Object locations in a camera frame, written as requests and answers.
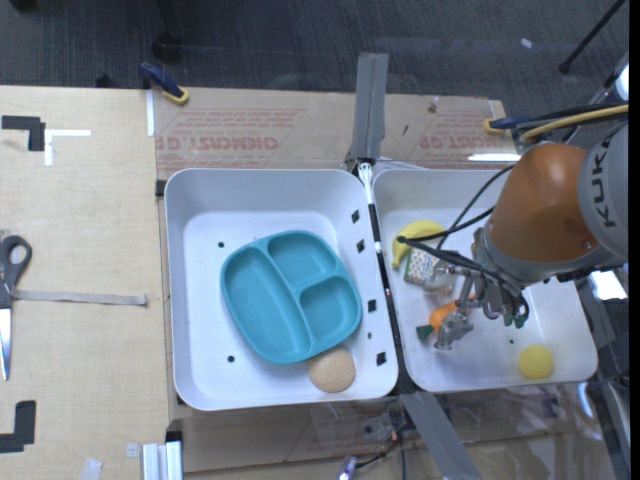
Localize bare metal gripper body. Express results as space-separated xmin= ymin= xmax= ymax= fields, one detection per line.
xmin=455 ymin=266 xmax=526 ymax=320

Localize orange carrot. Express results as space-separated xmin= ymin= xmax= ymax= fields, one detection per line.
xmin=415 ymin=292 xmax=477 ymax=342

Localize white plastic tray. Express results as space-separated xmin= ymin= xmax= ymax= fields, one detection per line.
xmin=163 ymin=167 xmax=400 ymax=412
xmin=372 ymin=167 xmax=599 ymax=395

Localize green and white carton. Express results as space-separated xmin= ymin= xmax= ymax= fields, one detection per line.
xmin=402 ymin=247 xmax=442 ymax=287

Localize yellow ball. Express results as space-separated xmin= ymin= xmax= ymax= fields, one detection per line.
xmin=517 ymin=344 xmax=555 ymax=381

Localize yellow banana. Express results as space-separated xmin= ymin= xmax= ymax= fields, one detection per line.
xmin=391 ymin=219 xmax=448 ymax=270

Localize tan round biscuit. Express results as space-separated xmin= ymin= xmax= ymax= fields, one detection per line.
xmin=306 ymin=346 xmax=357 ymax=394

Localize blue divided plate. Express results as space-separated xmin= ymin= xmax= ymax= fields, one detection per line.
xmin=219 ymin=229 xmax=364 ymax=366

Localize brown cardboard board red print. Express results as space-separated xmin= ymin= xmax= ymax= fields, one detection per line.
xmin=153 ymin=86 xmax=609 ymax=474

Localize grey handled scissors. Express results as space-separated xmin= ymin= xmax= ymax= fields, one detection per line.
xmin=0 ymin=234 xmax=34 ymax=382

